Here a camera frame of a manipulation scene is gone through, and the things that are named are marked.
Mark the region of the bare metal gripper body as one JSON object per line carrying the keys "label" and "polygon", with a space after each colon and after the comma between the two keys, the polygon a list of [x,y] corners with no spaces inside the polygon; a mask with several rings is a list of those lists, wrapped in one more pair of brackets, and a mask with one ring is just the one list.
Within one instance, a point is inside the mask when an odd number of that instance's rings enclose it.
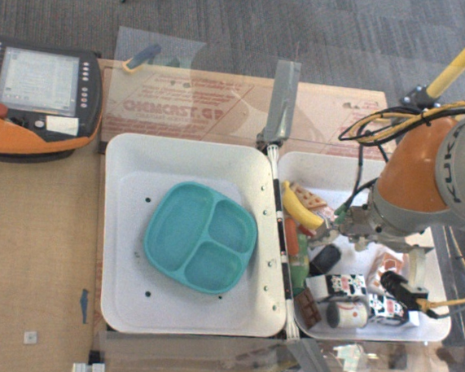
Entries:
{"label": "bare metal gripper body", "polygon": [[375,206],[363,204],[348,208],[345,204],[341,204],[335,210],[335,215],[335,228],[340,234],[348,237],[357,250],[363,250],[369,243],[382,244],[399,253],[421,249],[426,254],[433,250],[432,239],[426,243],[419,240],[411,242],[410,236],[414,236],[415,233],[403,231],[392,225],[378,214]]}

